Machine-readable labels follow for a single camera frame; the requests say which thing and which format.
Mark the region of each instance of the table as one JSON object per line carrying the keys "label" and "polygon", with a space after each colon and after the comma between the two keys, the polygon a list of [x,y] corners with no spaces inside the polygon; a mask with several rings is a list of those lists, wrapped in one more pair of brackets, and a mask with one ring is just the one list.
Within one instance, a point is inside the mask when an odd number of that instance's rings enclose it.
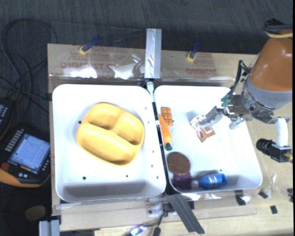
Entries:
{"label": "table", "polygon": [[[71,50],[70,45],[49,45],[49,71],[51,74],[57,62],[61,59],[61,52]],[[165,51],[166,55],[180,62],[186,52]],[[209,54],[218,71],[218,75],[226,78],[235,78],[238,61],[241,59],[250,64],[255,55],[243,54]],[[49,76],[49,93],[64,83],[90,83],[88,79],[82,80],[66,77]],[[292,102],[275,112],[276,116],[292,117]],[[52,205],[54,215],[60,215],[61,232],[100,229],[94,231],[96,236],[123,236],[132,228],[141,224],[155,223],[157,216],[151,216],[142,200],[127,200],[121,202],[98,202],[90,205],[70,204],[61,205],[60,198],[55,190],[55,162],[53,149],[53,115],[52,102],[50,102],[51,125],[51,158],[52,158]],[[257,120],[247,122],[248,130],[253,144],[259,138],[276,140],[274,125],[265,125]],[[288,122],[289,145],[293,144],[293,120]],[[293,202],[287,189],[293,187],[293,164],[278,163],[256,149],[256,154],[263,172],[264,181],[260,189],[252,191],[251,200],[247,205],[240,206],[236,199],[205,200],[194,202],[194,214],[199,219],[206,235],[292,235],[294,232]],[[258,195],[260,190],[268,191],[268,198]],[[172,213],[162,219],[160,224],[162,235],[180,236],[193,235],[189,233],[177,214]],[[142,235],[152,235],[153,229]]]}

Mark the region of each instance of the blue bottle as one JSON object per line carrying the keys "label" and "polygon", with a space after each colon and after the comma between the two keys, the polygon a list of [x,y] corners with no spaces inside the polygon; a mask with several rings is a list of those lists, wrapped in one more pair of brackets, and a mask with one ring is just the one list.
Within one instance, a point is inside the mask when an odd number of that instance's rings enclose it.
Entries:
{"label": "blue bottle", "polygon": [[226,184],[227,184],[227,180],[223,173],[207,175],[200,180],[191,181],[191,187],[193,189],[197,189],[197,188],[212,189],[217,186],[224,186]]}

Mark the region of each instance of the white plastic piece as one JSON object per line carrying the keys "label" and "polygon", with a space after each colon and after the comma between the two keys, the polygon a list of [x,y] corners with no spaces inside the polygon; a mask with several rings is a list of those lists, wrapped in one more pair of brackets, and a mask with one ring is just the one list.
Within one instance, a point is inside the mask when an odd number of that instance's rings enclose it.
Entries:
{"label": "white plastic piece", "polygon": [[286,123],[286,119],[278,118],[275,122],[277,140],[276,144],[280,147],[287,146],[289,140],[289,131]]}
{"label": "white plastic piece", "polygon": [[198,183],[198,181],[196,181],[196,180],[192,180],[192,181],[191,181],[191,188],[192,188],[192,189],[197,189],[197,188],[199,188],[199,183]]}
{"label": "white plastic piece", "polygon": [[229,129],[230,119],[222,118],[212,126],[215,135],[203,143],[199,140],[189,120],[194,116],[206,115],[214,106],[220,107],[221,98],[229,92],[225,87],[159,86],[154,91],[158,113],[161,107],[169,107],[175,121],[171,129],[171,145],[188,157],[193,179],[203,175],[224,173],[228,184],[205,190],[195,188],[181,190],[183,193],[205,193],[238,189],[258,188],[262,183],[262,172],[254,145],[245,122],[234,130]]}
{"label": "white plastic piece", "polygon": [[152,81],[147,82],[147,90],[148,90],[148,92],[150,94],[151,101],[155,102],[155,99],[154,99],[154,83]]}
{"label": "white plastic piece", "polygon": [[[136,158],[114,166],[82,150],[76,141],[79,121],[97,103],[114,104],[144,124],[145,138]],[[67,202],[156,197],[166,178],[147,90],[138,86],[58,86],[53,92],[56,192]]]}
{"label": "white plastic piece", "polygon": [[162,214],[164,213],[163,211],[163,206],[162,203],[152,206],[148,208],[148,218],[159,218]]}
{"label": "white plastic piece", "polygon": [[238,128],[239,124],[242,123],[243,121],[245,121],[243,118],[239,118],[239,119],[236,120],[236,121],[232,121],[232,122],[230,123],[230,129],[233,130],[233,129]]}

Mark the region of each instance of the blue clamp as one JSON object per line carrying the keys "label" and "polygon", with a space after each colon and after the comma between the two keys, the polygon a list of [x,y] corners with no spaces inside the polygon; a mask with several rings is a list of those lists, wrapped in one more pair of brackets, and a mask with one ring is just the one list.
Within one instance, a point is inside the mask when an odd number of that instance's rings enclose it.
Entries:
{"label": "blue clamp", "polygon": [[189,54],[188,54],[188,58],[187,58],[187,59],[188,59],[189,61],[193,61],[193,60],[195,59],[196,54],[197,54],[197,51],[199,50],[199,47],[200,47],[200,42],[198,41],[198,42],[194,45],[192,51],[190,51]]}
{"label": "blue clamp", "polygon": [[91,51],[92,46],[96,45],[102,38],[100,36],[97,36],[93,39],[91,39],[88,43],[86,43],[84,46],[80,47],[80,53],[85,55],[89,51]]}

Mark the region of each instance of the orange carrot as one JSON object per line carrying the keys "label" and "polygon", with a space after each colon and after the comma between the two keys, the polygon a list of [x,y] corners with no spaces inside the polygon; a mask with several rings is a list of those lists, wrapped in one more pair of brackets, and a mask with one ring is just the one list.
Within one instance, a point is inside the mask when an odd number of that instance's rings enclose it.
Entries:
{"label": "orange carrot", "polygon": [[158,115],[158,119],[159,119],[159,124],[161,126],[163,143],[165,143],[165,149],[172,150],[173,148],[170,145],[170,142],[172,141],[172,134],[171,134],[164,118],[161,115]]}

